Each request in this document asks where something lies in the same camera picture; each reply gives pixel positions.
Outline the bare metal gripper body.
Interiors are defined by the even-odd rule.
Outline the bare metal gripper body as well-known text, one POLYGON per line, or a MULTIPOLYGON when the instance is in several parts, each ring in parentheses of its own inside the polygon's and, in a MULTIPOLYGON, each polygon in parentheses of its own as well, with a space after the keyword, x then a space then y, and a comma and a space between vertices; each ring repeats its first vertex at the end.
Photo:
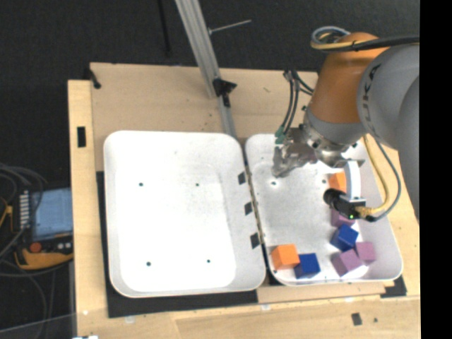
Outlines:
POLYGON ((344 153, 354 144, 353 125, 301 125, 281 128, 281 150, 285 160, 291 155, 301 155, 304 165, 322 162, 330 168, 344 167, 344 153))

